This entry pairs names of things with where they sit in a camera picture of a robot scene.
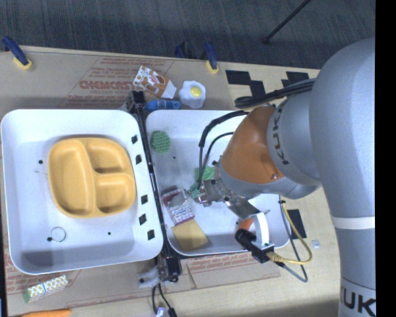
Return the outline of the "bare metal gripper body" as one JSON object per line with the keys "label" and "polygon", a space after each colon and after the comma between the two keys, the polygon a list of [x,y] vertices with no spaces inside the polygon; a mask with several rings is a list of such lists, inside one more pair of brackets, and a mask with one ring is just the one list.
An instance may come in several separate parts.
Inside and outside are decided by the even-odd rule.
{"label": "bare metal gripper body", "polygon": [[213,202],[223,202],[231,212],[241,219],[250,218],[258,213],[265,215],[271,210],[259,210],[249,201],[259,194],[256,192],[257,184],[234,180],[227,184],[225,179],[213,178],[202,181],[198,187],[197,199],[204,206],[210,206]]}

